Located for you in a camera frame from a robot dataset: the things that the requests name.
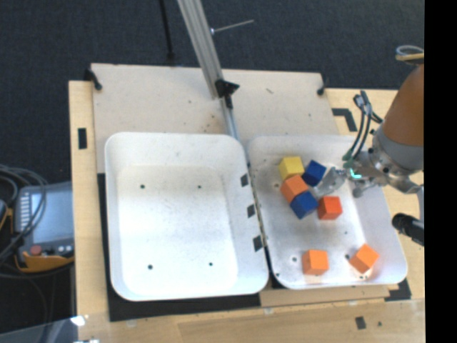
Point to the orange cube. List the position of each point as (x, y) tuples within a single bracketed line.
[(315, 262), (364, 258), (330, 207), (293, 188)]

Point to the white plastic tray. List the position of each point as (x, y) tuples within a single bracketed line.
[(178, 220), (321, 238)]

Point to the yellow cube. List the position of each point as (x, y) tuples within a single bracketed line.
[(291, 167)]

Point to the pale flat board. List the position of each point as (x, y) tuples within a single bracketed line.
[(160, 98)]

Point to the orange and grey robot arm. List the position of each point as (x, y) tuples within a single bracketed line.
[(407, 120)]

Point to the black cylinder on white bracket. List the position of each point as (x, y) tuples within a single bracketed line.
[(407, 225)]

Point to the blue cube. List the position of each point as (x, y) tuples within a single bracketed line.
[(314, 173), (303, 204)]

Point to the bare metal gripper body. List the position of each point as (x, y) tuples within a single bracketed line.
[(383, 172)]

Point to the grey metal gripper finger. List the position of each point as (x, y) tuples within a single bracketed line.
[(330, 182), (361, 189)]

